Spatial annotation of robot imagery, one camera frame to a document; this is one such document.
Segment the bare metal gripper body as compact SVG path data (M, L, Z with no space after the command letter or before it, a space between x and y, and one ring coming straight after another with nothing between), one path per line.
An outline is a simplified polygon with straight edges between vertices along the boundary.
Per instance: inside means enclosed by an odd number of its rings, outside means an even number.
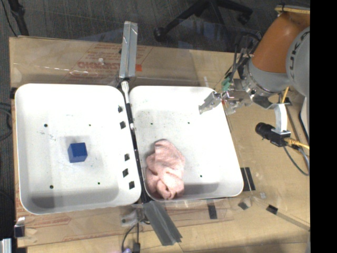
M222 81L222 98L224 101L237 101L240 107L256 104L269 109L273 104L269 98L275 92L262 88L254 81L226 78Z

